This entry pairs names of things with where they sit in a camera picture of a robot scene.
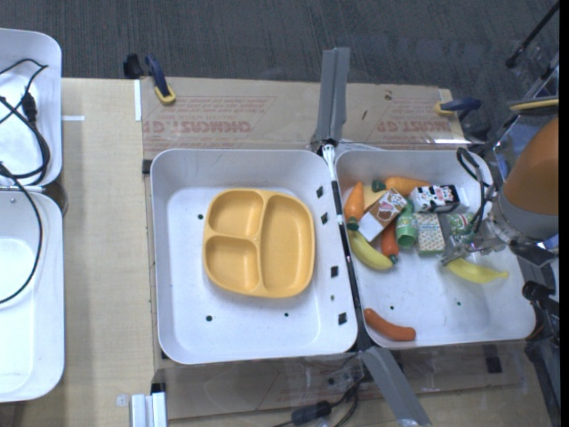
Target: gray metal bar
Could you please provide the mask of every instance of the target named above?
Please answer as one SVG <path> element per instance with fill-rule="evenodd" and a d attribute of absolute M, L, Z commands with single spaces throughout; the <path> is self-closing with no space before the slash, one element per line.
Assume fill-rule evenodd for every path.
<path fill-rule="evenodd" d="M 349 72 L 349 48 L 334 47 L 324 51 L 320 78 L 320 102 L 313 144 L 341 139 L 346 122 L 346 84 Z"/>
<path fill-rule="evenodd" d="M 368 348 L 362 353 L 362 360 L 400 425 L 432 426 L 390 350 Z"/>

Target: yellow plate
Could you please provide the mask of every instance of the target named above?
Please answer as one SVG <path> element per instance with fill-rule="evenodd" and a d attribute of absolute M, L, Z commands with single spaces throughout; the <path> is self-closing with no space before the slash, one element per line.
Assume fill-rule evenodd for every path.
<path fill-rule="evenodd" d="M 314 225 L 296 197 L 265 189 L 227 189 L 210 203 L 203 260 L 216 285 L 240 294 L 290 297 L 314 269 Z"/>

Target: banana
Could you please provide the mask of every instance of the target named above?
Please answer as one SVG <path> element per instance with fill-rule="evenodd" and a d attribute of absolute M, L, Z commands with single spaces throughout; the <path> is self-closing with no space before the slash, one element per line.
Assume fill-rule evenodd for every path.
<path fill-rule="evenodd" d="M 382 252 L 373 248 L 359 231 L 348 231 L 349 246 L 352 252 L 366 266 L 376 270 L 393 267 L 393 262 Z"/>
<path fill-rule="evenodd" d="M 496 278 L 506 278 L 508 276 L 506 270 L 499 272 L 478 264 L 473 264 L 464 258 L 450 261 L 446 264 L 446 267 L 449 268 L 454 275 L 473 283 L 488 283 Z"/>

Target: black cable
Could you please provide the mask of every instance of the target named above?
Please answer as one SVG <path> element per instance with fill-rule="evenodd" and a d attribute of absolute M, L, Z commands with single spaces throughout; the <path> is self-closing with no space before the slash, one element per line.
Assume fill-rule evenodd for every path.
<path fill-rule="evenodd" d="M 532 30 L 532 33 L 530 33 L 527 36 L 524 42 L 516 49 L 516 51 L 511 55 L 511 57 L 509 57 L 506 60 L 506 66 L 508 68 L 513 68 L 516 65 L 517 58 L 522 54 L 522 52 L 525 51 L 527 46 L 532 42 L 532 40 L 537 36 L 537 34 L 540 33 L 541 29 L 545 27 L 545 25 L 548 23 L 551 17 L 553 17 L 553 15 L 557 12 L 558 9 L 559 9 L 559 0 L 557 0 L 553 4 L 553 6 L 549 9 L 548 13 L 545 16 L 543 16 L 543 19 L 540 20 L 537 26 L 535 26 L 535 28 Z"/>
<path fill-rule="evenodd" d="M 42 65 L 41 63 L 38 63 L 37 61 L 35 61 L 34 59 L 21 59 L 18 60 L 17 62 L 13 63 L 11 66 L 9 66 L 8 68 L 4 68 L 2 71 L 0 71 L 0 76 L 2 74 L 4 74 L 7 71 L 10 71 L 11 69 L 16 68 L 18 65 L 20 65 L 21 63 L 24 63 L 26 61 L 30 61 L 32 63 L 35 63 L 39 68 L 38 70 L 36 70 L 36 72 L 30 77 L 30 79 L 28 80 L 28 84 L 26 85 L 26 88 L 24 89 L 24 94 L 22 95 L 20 101 L 18 101 L 18 104 L 16 106 L 14 106 L 15 109 L 19 108 L 22 104 L 22 101 L 24 100 L 24 97 L 26 96 L 26 94 L 29 92 L 29 88 L 32 86 L 32 83 L 34 82 L 34 79 L 36 79 L 36 76 L 38 74 L 40 74 L 42 71 L 44 71 L 44 69 L 46 69 L 48 67 L 48 65 Z M 8 118 L 10 118 L 12 116 L 13 112 L 9 112 L 7 115 L 5 115 L 4 117 L 2 117 L 0 119 L 0 124 L 2 124 L 3 122 L 5 122 Z"/>
<path fill-rule="evenodd" d="M 474 225 L 473 232 L 477 233 L 478 230 L 480 229 L 480 226 L 482 224 L 482 220 L 484 218 L 484 209 L 485 209 L 486 203 L 490 199 L 489 198 L 490 194 L 494 193 L 495 186 L 489 185 L 488 183 L 484 182 L 484 177 L 482 175 L 482 171 L 480 170 L 480 166 L 474 160 L 474 158 L 467 152 L 467 150 L 465 150 L 464 148 L 458 148 L 456 151 L 456 157 L 458 159 L 458 162 L 464 168 L 464 170 L 480 184 L 480 207 L 474 213 L 474 215 L 472 216 L 472 218 L 470 219 L 470 222 L 469 222 L 469 224 Z M 464 162 L 463 158 L 466 158 L 468 160 L 468 162 L 472 165 L 472 167 L 474 168 L 476 173 L 472 172 L 470 167 L 468 167 L 467 164 Z"/>
<path fill-rule="evenodd" d="M 356 412 L 357 403 L 359 401 L 359 397 L 357 395 L 357 390 L 359 389 L 359 383 L 357 384 L 356 390 L 354 391 L 354 401 L 352 402 L 352 406 L 349 408 L 348 412 L 334 425 L 334 427 L 341 427 L 344 425 L 352 415 Z"/>
<path fill-rule="evenodd" d="M 30 171 L 29 173 L 13 174 L 13 178 L 27 179 L 33 175 L 39 174 L 39 176 L 32 182 L 32 185 L 37 185 L 45 177 L 51 154 L 47 141 L 45 140 L 44 136 L 38 131 L 36 126 L 36 101 L 30 92 L 24 93 L 24 96 L 20 100 L 20 103 L 23 105 L 23 110 L 26 114 L 25 117 L 21 115 L 21 113 L 14 106 L 12 106 L 4 96 L 0 96 L 0 102 L 2 102 L 2 104 L 4 104 L 10 110 L 10 115 L 14 115 L 19 118 L 24 123 L 24 125 L 29 128 L 34 136 L 36 136 L 36 141 L 42 155 L 42 164 L 37 169 Z"/>
<path fill-rule="evenodd" d="M 8 168 L 4 165 L 4 163 L 2 163 L 2 161 L 0 161 L 0 175 L 3 175 L 4 177 L 7 177 L 9 179 L 12 179 L 14 181 L 14 184 L 26 196 L 29 203 L 32 205 L 32 208 L 34 209 L 34 214 L 36 214 L 36 218 L 37 218 L 37 226 L 39 228 L 39 238 L 37 240 L 36 258 L 34 260 L 34 265 L 32 266 L 32 270 L 29 272 L 29 275 L 26 278 L 26 281 L 24 281 L 24 283 L 13 294 L 10 294 L 9 296 L 5 297 L 4 299 L 0 299 L 0 304 L 2 304 L 2 303 L 10 301 L 14 297 L 16 297 L 18 294 L 20 294 L 26 288 L 26 286 L 29 285 L 29 282 L 34 277 L 34 274 L 36 273 L 36 269 L 37 269 L 37 264 L 39 263 L 39 257 L 40 257 L 41 250 L 42 250 L 42 243 L 44 241 L 44 227 L 42 226 L 42 219 L 40 217 L 39 211 L 37 210 L 36 203 L 34 202 L 32 197 L 29 195 L 29 193 L 26 191 L 26 189 L 21 185 L 21 183 L 19 183 L 18 180 L 13 177 L 13 174 L 10 172 L 10 170 L 8 170 Z"/>
<path fill-rule="evenodd" d="M 340 399 L 337 401 L 330 403 L 328 401 L 319 401 L 314 405 L 308 405 L 306 407 L 301 407 L 293 411 L 292 419 L 290 421 L 286 421 L 284 423 L 280 423 L 277 425 L 273 425 L 272 427 L 285 427 L 286 425 L 303 425 L 304 423 L 308 423 L 310 421 L 314 421 L 320 417 L 324 417 L 329 415 L 333 408 L 337 407 L 340 403 L 350 400 L 352 397 L 355 397 L 352 406 L 350 407 L 349 411 L 340 419 L 340 422 L 336 424 L 338 427 L 342 426 L 356 411 L 357 408 L 357 391 L 359 389 L 359 385 L 364 380 L 364 378 L 360 378 L 354 384 L 352 384 L 341 396 Z"/>

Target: white bin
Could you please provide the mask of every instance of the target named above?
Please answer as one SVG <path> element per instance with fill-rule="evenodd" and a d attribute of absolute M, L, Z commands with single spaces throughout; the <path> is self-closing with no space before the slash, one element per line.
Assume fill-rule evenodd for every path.
<path fill-rule="evenodd" d="M 47 65 L 41 72 L 33 59 Z M 0 96 L 15 108 L 29 79 L 36 101 L 37 128 L 50 148 L 44 178 L 30 188 L 43 227 L 43 243 L 33 277 L 7 302 L 0 303 L 0 403 L 36 399 L 60 380 L 64 367 L 63 227 L 57 204 L 41 186 L 61 170 L 61 50 L 50 37 L 0 28 Z M 32 132 L 0 104 L 0 160 L 12 173 L 28 173 L 42 158 Z M 29 185 L 37 175 L 20 182 Z M 36 260 L 39 227 L 28 198 L 7 189 L 12 179 L 0 175 L 0 300 L 14 294 Z"/>
<path fill-rule="evenodd" d="M 478 159 L 491 181 L 485 162 Z M 469 207 L 480 204 L 479 185 L 451 150 L 358 150 L 339 155 L 335 169 L 342 199 L 356 181 L 390 175 L 422 178 L 464 189 Z M 273 359 L 342 353 L 357 335 L 341 232 L 335 219 L 325 161 L 304 150 L 173 149 L 151 169 L 156 252 L 158 336 L 168 357 L 181 364 Z M 317 232 L 315 276 L 302 294 L 281 300 L 232 294 L 208 280 L 201 257 L 203 220 L 211 199 L 230 188 L 280 190 L 303 201 Z M 323 187 L 324 195 L 316 191 Z M 320 217 L 327 214 L 328 223 Z M 472 284 L 444 268 L 438 256 L 402 251 L 385 272 L 354 259 L 362 307 L 417 331 L 412 342 L 394 342 L 367 330 L 390 349 L 523 339 L 534 327 L 532 305 L 517 258 L 504 250 L 471 261 L 509 276 Z M 331 267 L 339 268 L 331 277 Z M 344 314 L 345 321 L 338 318 Z"/>

